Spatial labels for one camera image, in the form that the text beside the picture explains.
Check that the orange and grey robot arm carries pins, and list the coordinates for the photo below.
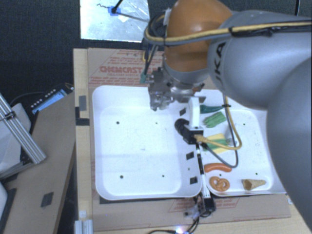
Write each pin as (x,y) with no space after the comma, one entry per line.
(256,64)

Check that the orange toy sausage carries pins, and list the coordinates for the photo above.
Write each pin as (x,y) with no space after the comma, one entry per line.
(215,167)

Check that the brown toy pretzel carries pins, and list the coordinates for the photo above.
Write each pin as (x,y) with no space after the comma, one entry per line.
(219,183)

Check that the white plastic tray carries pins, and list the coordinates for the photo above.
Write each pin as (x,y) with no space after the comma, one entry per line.
(248,155)
(136,150)

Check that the thin black and white rod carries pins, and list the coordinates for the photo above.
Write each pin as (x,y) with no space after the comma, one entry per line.
(200,166)

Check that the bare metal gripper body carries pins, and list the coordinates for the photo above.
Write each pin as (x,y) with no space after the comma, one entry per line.
(162,83)

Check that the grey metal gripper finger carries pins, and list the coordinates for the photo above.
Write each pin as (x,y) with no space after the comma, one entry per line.
(154,103)
(166,102)

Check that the green toy bean pods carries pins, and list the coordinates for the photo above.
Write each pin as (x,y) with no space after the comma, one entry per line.
(215,120)

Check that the black cylinder on white bracket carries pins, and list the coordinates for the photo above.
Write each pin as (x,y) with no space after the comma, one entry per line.
(194,116)

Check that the dark green toy pepper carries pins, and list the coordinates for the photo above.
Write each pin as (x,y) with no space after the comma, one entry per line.
(207,109)

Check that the brown cardboard board red print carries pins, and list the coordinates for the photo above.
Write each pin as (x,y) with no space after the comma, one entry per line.
(114,67)

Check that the tan toy ice cream cone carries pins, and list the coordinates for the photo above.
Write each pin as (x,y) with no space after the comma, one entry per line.
(251,183)

